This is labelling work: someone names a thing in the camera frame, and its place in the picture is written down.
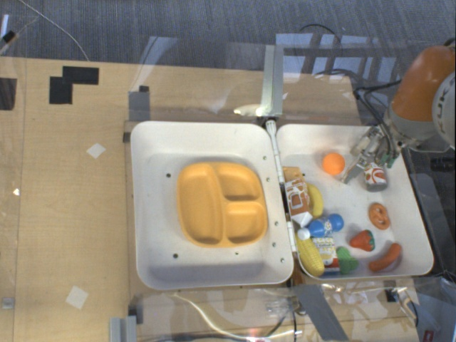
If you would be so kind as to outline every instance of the toy orange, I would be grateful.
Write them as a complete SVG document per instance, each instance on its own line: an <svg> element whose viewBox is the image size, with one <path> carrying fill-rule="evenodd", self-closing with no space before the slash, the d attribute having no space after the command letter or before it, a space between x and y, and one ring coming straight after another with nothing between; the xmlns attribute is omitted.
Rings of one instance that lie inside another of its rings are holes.
<svg viewBox="0 0 456 342"><path fill-rule="evenodd" d="M325 172L328 174L338 175L345 168L345 160L343 159L342 155L332 152L324 157L321 166L323 167L323 170L325 170Z"/></svg>

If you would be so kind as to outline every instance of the wooden surface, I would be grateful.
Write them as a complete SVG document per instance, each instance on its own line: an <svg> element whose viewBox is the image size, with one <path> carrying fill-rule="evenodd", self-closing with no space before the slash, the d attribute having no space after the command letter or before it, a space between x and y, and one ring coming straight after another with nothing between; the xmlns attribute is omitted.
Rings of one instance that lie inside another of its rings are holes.
<svg viewBox="0 0 456 342"><path fill-rule="evenodd" d="M20 198L20 217L1 223L12 234L19 224L19 236L0 239L1 295L16 297L14 325L12 311L0 311L0 337L6 342L108 341L109 319L125 317L131 295L144 291L128 251L133 228L127 216L123 131L132 83L139 77L150 87L152 118L214 120L225 115L236 120L235 108L259 103L262 73L6 60L0 60L0 74L18 78L23 88L18 99L26 105L25 111L18 105L0 112L0 138L15 138L13 152L20 153L24 144L21 196L8 196L8 205L2 204L17 208ZM72 105L50 105L49 77L62 76L63 66L98 67L100 83L74 85ZM300 99L311 85L309 78L303 80L293 90L287 87L291 114L302 111ZM343 113L342 121L356 123L354 99L341 96L350 90L348 82L316 85L306 102L312 115L327 118L331 108ZM9 132L4 123L15 129ZM21 126L24 138L17 137ZM105 148L97 159L86 152L96 143ZM8 164L1 166L1 171L8 169ZM8 264L12 282L5 279ZM88 293L81 309L66 303L74 286Z"/></svg>

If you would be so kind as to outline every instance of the orange divided plate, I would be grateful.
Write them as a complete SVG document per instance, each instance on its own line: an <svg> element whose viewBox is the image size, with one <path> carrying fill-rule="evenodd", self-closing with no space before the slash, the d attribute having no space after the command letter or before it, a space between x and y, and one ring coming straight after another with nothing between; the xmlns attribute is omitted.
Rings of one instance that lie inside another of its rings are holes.
<svg viewBox="0 0 456 342"><path fill-rule="evenodd" d="M260 240L267 211L257 175L230 162L186 166L177 180L182 231L201 247L236 247Z"/></svg>

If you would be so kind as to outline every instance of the white square marker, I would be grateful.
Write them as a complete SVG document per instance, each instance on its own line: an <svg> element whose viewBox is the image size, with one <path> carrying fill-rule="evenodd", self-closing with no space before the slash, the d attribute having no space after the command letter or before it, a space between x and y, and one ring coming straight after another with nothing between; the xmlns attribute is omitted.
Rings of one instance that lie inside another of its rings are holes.
<svg viewBox="0 0 456 342"><path fill-rule="evenodd" d="M88 297L88 293L82 289L79 289L77 286L73 286L70 291L70 294L66 298L66 302L71 306L74 306L77 309L82 309L86 299Z"/></svg>
<svg viewBox="0 0 456 342"><path fill-rule="evenodd" d="M105 151L106 148L104 148L100 143L96 143L87 150L87 153L97 159Z"/></svg>

